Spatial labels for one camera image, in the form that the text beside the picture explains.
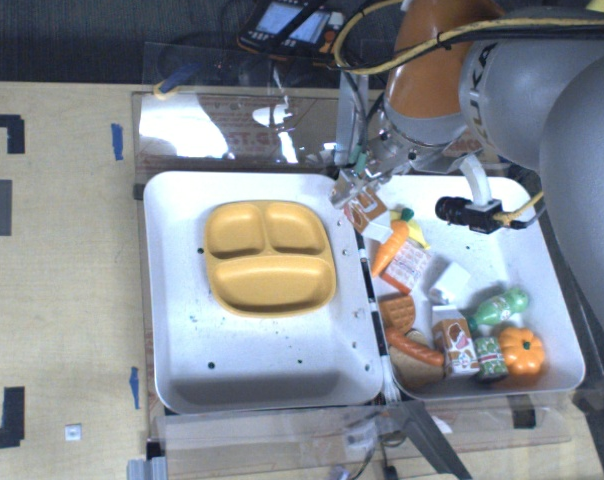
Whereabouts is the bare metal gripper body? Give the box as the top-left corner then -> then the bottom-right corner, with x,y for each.
339,111 -> 464,183

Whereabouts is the small brown and white carton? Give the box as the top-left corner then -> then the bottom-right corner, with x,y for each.
343,187 -> 392,238

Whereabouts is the orange carrot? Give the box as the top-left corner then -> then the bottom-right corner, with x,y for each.
370,207 -> 416,279

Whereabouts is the yellow banana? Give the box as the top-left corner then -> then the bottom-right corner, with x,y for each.
388,208 -> 432,251

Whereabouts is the orange and white carton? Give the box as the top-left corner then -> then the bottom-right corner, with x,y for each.
379,239 -> 434,296

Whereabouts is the thin black and white rod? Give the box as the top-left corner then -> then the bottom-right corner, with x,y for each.
353,227 -> 399,402

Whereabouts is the yellow divided plate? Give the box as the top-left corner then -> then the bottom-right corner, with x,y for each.
202,199 -> 339,319

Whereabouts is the plain white carton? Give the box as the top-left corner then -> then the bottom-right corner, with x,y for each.
427,261 -> 473,306

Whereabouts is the brown waffle biscuit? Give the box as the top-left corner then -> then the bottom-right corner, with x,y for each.
377,293 -> 417,336

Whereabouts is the white plastic tray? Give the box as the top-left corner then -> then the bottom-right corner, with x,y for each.
142,170 -> 386,415
375,173 -> 587,402

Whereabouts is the orange sausage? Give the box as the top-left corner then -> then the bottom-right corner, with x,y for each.
384,326 -> 446,368

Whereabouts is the green bottle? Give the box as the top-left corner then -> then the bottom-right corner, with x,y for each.
465,287 -> 531,334

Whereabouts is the tall brown milk carton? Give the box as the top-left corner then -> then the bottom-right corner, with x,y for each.
431,303 -> 481,380

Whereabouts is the tan bread slice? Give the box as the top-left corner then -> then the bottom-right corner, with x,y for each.
388,329 -> 446,390

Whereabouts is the green can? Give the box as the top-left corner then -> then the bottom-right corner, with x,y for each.
472,335 -> 510,382

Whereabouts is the orange pumpkin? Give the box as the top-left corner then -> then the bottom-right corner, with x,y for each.
497,325 -> 547,377

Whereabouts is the black cylinder on white bracket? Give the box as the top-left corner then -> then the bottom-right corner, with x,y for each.
434,154 -> 506,235

